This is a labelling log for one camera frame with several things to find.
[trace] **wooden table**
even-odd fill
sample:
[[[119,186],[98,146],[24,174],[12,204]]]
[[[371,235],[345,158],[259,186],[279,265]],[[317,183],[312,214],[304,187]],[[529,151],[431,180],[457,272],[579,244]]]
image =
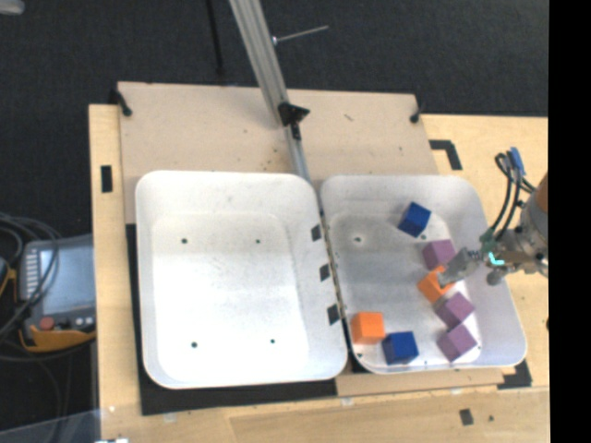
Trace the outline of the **wooden table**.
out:
[[[186,93],[186,90],[196,97],[203,97],[206,93],[208,97],[219,96],[220,103],[227,100],[228,93],[239,98],[245,97],[245,106],[251,108],[246,120],[241,121],[245,124],[241,129],[252,136],[257,136],[254,133],[258,133],[258,130],[268,129],[263,121],[265,109],[262,99],[258,101],[256,89],[231,88],[228,92],[230,88],[226,88],[221,93],[220,88],[120,85],[132,110],[146,106],[141,105],[139,95],[145,95],[144,90],[148,89],[163,90],[162,93],[173,97],[168,101],[172,104],[178,102],[181,96],[179,93]],[[351,169],[358,172],[368,170],[377,174],[380,166],[386,165],[383,168],[385,172],[397,173],[401,169],[404,171],[408,165],[400,156],[420,153],[420,172],[439,171],[440,174],[459,175],[472,183],[481,197],[487,218],[492,221],[500,208],[505,188],[505,179],[494,163],[494,156],[498,152],[506,151],[511,146],[517,147],[525,162],[527,178],[533,184],[541,181],[548,169],[548,120],[545,118],[422,115],[420,123],[412,128],[417,131],[410,138],[391,139],[389,146],[393,145],[398,151],[398,157],[392,159],[392,150],[384,146],[383,138],[389,137],[391,132],[384,131],[384,118],[380,113],[390,110],[392,116],[398,114],[399,123],[403,126],[400,129],[410,129],[400,112],[403,111],[406,116],[404,110],[412,111],[412,96],[409,99],[407,96],[388,94],[341,92],[338,93],[342,97],[340,102],[330,102],[334,97],[327,98],[327,92],[293,90],[290,93],[293,103],[296,100],[307,102],[308,105],[312,103],[312,113],[320,113],[316,120],[310,117],[310,121],[306,120],[306,125],[303,125],[308,130],[304,131],[304,147],[310,171],[317,181],[330,174],[331,169],[338,172],[339,163],[336,160],[339,159],[345,162],[354,157],[355,169]],[[164,105],[154,110],[157,113],[158,110],[164,111]],[[240,113],[239,104],[233,106]],[[346,114],[342,113],[342,106],[347,108]],[[339,112],[338,116],[332,116],[335,112]],[[143,115],[145,120],[154,118],[152,114]],[[432,371],[413,373],[412,376],[403,373],[390,379],[373,375],[354,376],[345,370],[337,377],[338,397],[335,398],[142,415],[125,237],[128,215],[133,213],[130,213],[126,204],[126,191],[129,193],[130,187],[125,188],[124,183],[133,183],[129,180],[131,175],[125,176],[123,173],[126,158],[122,155],[125,151],[122,150],[122,139],[125,146],[129,142],[126,139],[129,134],[126,123],[131,123],[131,120],[122,121],[119,107],[114,105],[91,105],[89,116],[99,396],[104,438],[128,437],[132,443],[244,443],[278,439],[284,442],[354,442],[370,439],[393,441],[397,438],[421,442],[446,439],[498,442],[506,441],[507,438],[520,442],[549,441],[549,334],[546,328],[549,282],[540,275],[523,273],[513,274],[507,282],[528,342],[525,362],[531,374],[531,386],[498,388],[503,382],[511,381],[515,373],[521,372],[515,368],[469,372]],[[134,123],[142,119],[137,111],[133,116],[136,116]],[[153,122],[156,125],[169,124],[164,115],[156,118],[160,118],[160,122]],[[353,128],[343,132],[344,124],[360,118],[364,120],[363,129],[374,133],[374,137],[359,138],[361,132]],[[150,130],[146,125],[142,126],[145,131],[141,133],[141,138],[153,147]],[[341,130],[340,140],[332,143],[329,150],[322,150],[332,139],[331,132],[337,129]],[[223,133],[220,128],[218,136],[222,140]],[[266,133],[265,136],[275,137],[271,132]],[[444,150],[428,150],[426,157],[425,146],[433,140],[445,141],[445,146],[455,148],[463,169],[453,170]],[[277,172],[288,170],[289,161],[282,155],[281,141],[273,138],[273,142],[277,143],[278,148],[277,158],[274,159],[279,166],[276,167]],[[357,151],[363,153],[355,156]],[[267,168],[256,156],[250,161],[254,164],[246,163],[243,169]],[[106,166],[112,173],[112,189],[104,189],[102,182],[102,172]],[[461,418],[467,413],[473,419],[471,425]]]

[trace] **blue cube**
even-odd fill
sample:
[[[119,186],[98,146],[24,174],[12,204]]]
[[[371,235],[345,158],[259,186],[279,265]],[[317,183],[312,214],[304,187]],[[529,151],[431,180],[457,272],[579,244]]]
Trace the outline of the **blue cube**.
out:
[[[403,213],[398,229],[417,238],[427,227],[431,210],[411,202]]]
[[[381,342],[381,348],[389,365],[410,363],[418,356],[415,335],[412,331],[390,333]]]

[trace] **white tray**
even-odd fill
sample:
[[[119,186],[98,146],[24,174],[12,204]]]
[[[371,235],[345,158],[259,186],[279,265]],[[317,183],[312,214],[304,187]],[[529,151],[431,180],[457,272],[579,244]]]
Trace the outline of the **white tray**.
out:
[[[511,292],[505,281],[488,286],[484,265],[444,296],[462,292],[476,308],[464,324],[477,347],[452,364],[436,344],[446,327],[416,288],[428,273],[421,251],[430,241],[450,239],[456,251],[480,248],[478,238],[488,224],[466,181],[452,175],[336,175],[324,182],[320,197],[347,326],[359,311],[381,312],[386,332],[413,331],[419,350],[410,363],[388,365],[379,345],[354,344],[362,366],[388,374],[512,366],[523,360],[525,335]],[[431,211],[418,238],[397,227],[411,201]]]
[[[136,189],[143,360],[170,389],[328,379],[347,359],[316,194],[292,174],[158,171]]]

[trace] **cube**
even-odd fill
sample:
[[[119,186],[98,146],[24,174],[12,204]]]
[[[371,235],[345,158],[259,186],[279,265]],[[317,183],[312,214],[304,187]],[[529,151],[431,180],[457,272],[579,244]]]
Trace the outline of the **cube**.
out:
[[[432,304],[435,304],[435,302],[441,299],[442,296],[444,296],[445,293],[455,285],[455,282],[450,282],[444,287],[440,286],[440,282],[437,279],[437,274],[444,271],[445,266],[439,264],[438,267],[430,271],[416,284],[418,290],[421,291]]]
[[[437,345],[451,363],[476,346],[476,340],[464,324],[448,331],[437,340]]]
[[[431,211],[411,202],[403,213],[403,218],[398,223],[398,229],[417,238],[427,227]]]
[[[427,269],[435,269],[439,264],[447,265],[455,256],[455,248],[451,240],[431,241],[423,248],[423,258]]]
[[[351,339],[355,344],[377,344],[386,336],[381,312],[359,312],[351,320]]]
[[[390,333],[381,342],[381,348],[389,365],[406,364],[418,356],[415,335],[412,331]]]
[[[474,312],[472,302],[460,292],[455,293],[452,298],[435,308],[435,313],[447,325],[448,329],[457,327],[472,312]]]

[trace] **orange cube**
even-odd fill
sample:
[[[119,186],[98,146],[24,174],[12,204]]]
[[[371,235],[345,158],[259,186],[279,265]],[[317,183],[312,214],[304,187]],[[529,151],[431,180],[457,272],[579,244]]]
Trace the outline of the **orange cube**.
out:
[[[445,287],[440,286],[440,282],[437,280],[437,274],[439,272],[444,271],[445,266],[439,264],[439,266],[437,266],[434,270],[427,274],[416,285],[416,287],[418,287],[418,290],[421,291],[423,295],[425,295],[432,304],[437,302],[447,291],[449,291],[455,285],[455,282],[451,282],[447,284]]]
[[[355,344],[376,344],[386,338],[381,312],[359,312],[351,320],[351,334]]]

